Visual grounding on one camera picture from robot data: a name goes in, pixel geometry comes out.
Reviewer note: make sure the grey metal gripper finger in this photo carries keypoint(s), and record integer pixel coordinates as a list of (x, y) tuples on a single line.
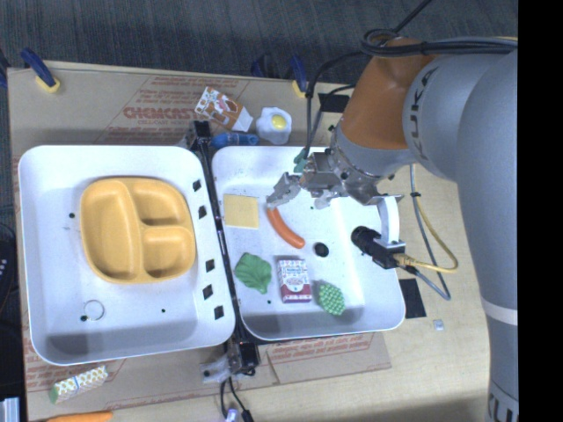
[(283, 189), (325, 199)]

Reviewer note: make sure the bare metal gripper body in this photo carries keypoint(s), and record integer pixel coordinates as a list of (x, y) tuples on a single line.
[(327, 176)]

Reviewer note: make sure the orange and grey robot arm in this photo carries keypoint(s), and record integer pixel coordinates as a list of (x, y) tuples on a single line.
[(466, 117)]

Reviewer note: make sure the white plastic tray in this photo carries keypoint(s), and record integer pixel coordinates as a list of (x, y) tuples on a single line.
[(53, 244), (343, 231)]

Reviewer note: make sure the orange sausage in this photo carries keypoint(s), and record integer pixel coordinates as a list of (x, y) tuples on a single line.
[(283, 229)]

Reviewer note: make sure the yellow cheese slice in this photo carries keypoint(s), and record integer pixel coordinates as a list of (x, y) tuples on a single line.
[(240, 211)]

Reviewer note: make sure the small black round lump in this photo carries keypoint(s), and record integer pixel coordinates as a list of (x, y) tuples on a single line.
[(321, 249)]

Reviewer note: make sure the white fried egg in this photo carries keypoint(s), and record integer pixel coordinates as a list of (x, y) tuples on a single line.
[(273, 125)]

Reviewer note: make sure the blue bottle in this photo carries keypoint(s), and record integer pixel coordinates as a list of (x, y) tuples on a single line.
[(235, 139)]

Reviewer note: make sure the red and white carton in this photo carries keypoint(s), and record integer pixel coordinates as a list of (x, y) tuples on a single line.
[(294, 279)]

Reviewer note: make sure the green lettuce leaf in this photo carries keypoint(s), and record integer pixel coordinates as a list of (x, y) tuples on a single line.
[(254, 271)]

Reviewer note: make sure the green grapes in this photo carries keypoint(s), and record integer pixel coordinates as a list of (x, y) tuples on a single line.
[(331, 298)]

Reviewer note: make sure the orange and white carton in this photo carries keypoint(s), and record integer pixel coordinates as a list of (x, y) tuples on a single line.
[(222, 108)]

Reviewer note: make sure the yellow divided plate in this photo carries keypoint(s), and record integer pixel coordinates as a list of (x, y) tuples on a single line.
[(132, 231)]

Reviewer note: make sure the brown cardboard board, red print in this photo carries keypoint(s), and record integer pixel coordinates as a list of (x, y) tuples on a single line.
[(110, 104)]

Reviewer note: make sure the green and white patterned packet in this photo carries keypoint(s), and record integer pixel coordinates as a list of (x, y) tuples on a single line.
[(78, 384)]

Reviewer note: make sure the orange carrot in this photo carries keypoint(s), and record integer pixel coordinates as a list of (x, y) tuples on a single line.
[(81, 417)]

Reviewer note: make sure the black cylinder on white bracket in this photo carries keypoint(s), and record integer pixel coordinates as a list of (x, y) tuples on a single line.
[(374, 244)]

